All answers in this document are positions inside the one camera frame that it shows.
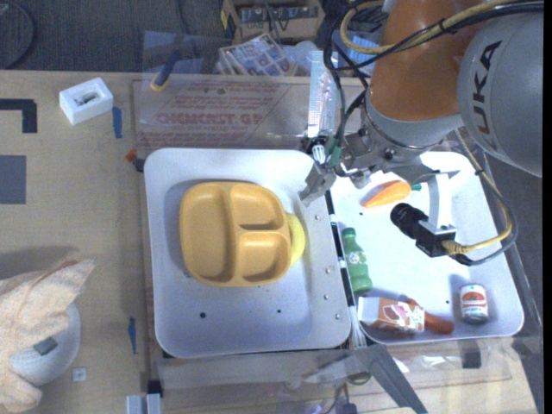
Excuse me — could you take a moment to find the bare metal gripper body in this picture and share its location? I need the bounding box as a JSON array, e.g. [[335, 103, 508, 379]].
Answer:
[[336, 121, 461, 189]]

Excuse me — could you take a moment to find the orange carrot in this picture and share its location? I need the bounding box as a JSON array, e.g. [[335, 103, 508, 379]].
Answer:
[[361, 179, 424, 210]]

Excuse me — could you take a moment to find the yellow banana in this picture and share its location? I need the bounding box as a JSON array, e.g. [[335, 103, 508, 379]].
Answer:
[[284, 212, 308, 267]]

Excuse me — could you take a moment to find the green plastic bottle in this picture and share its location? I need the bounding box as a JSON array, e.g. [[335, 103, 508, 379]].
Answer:
[[340, 226, 374, 295]]

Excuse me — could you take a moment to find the white plastic tray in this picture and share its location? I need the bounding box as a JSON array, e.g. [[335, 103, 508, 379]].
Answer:
[[142, 147, 353, 360], [326, 150, 525, 346]]

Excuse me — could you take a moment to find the yellow divided plate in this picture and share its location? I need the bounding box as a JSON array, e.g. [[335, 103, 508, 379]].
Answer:
[[178, 180, 294, 288]]

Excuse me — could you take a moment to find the brown cardboard board, red print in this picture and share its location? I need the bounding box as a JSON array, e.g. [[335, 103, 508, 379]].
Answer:
[[130, 77, 515, 398]]

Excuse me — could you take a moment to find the orange and white carton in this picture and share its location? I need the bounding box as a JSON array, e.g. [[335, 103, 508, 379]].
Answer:
[[356, 295, 428, 336]]

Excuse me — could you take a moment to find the box with coloured picture print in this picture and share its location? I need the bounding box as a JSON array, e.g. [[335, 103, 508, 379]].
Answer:
[[216, 32, 299, 78]]

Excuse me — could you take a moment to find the red-brown sausage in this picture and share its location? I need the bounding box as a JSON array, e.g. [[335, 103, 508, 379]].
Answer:
[[406, 298, 455, 336]]

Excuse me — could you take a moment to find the small red and white can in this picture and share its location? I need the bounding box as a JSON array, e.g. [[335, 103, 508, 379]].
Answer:
[[458, 283, 491, 324]]

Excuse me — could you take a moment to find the brown cardboard box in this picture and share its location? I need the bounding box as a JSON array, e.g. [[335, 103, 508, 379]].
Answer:
[[220, 0, 325, 46]]

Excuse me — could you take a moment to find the small white open box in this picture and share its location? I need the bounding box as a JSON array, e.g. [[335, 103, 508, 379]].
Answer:
[[58, 76, 115, 126]]

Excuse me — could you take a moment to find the pale yellow cloth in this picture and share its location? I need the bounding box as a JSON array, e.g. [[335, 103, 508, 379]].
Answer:
[[0, 256, 97, 414]]

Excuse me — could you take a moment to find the white round container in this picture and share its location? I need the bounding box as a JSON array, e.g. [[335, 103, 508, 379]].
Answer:
[[8, 301, 83, 388]]

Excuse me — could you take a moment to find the black cylinder on white bracket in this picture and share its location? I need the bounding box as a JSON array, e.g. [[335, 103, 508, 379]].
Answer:
[[389, 172, 459, 259]]

